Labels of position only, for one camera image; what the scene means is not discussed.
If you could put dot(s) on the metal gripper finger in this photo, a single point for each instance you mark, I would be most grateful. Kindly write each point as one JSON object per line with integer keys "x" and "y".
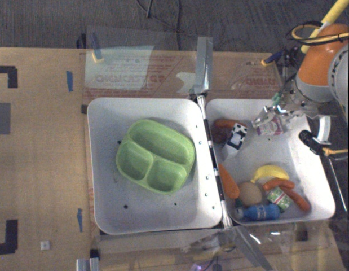
{"x": 262, "y": 117}
{"x": 284, "y": 112}

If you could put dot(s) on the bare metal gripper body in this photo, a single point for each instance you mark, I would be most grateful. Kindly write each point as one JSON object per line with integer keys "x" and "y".
{"x": 299, "y": 104}

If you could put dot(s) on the pink and white carton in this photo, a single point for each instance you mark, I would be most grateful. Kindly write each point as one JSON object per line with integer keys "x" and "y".
{"x": 271, "y": 128}

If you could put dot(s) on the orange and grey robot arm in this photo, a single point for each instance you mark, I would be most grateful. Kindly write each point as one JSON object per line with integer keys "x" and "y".
{"x": 315, "y": 61}

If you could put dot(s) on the black and white carton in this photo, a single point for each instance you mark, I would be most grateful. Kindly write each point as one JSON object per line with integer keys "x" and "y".
{"x": 235, "y": 140}

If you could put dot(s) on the white plastic tray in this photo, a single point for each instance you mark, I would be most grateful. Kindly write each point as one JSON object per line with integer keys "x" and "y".
{"x": 275, "y": 151}
{"x": 151, "y": 213}

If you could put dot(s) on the dark brown doughnut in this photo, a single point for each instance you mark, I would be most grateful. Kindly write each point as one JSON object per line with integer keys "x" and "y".
{"x": 219, "y": 135}

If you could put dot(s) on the yellow banana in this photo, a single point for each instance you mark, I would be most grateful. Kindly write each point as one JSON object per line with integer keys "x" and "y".
{"x": 271, "y": 171}

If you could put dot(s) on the thin black and white rod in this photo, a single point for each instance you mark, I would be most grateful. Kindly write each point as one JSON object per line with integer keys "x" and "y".
{"x": 210, "y": 144}

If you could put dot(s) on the orange carrot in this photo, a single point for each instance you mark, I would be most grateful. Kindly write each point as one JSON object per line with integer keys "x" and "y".
{"x": 228, "y": 181}

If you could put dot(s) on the brown potato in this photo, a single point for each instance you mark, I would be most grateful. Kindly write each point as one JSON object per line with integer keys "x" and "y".
{"x": 249, "y": 193}

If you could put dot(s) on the green and white can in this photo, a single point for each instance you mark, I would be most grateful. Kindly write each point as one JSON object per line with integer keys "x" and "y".
{"x": 279, "y": 198}

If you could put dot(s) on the blue bottle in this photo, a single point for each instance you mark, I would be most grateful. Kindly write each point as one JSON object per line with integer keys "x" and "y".
{"x": 260, "y": 212}

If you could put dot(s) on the brown cardboard board red print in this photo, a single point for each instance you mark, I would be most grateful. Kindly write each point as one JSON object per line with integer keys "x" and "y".
{"x": 168, "y": 75}

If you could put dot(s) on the green divided plate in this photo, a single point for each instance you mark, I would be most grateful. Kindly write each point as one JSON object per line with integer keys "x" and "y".
{"x": 156, "y": 155}

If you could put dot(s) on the small white square block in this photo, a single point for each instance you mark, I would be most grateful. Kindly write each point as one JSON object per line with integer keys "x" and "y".
{"x": 44, "y": 245}

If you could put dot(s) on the black cylinder on white bracket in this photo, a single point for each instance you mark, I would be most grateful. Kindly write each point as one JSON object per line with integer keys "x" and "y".
{"x": 312, "y": 140}

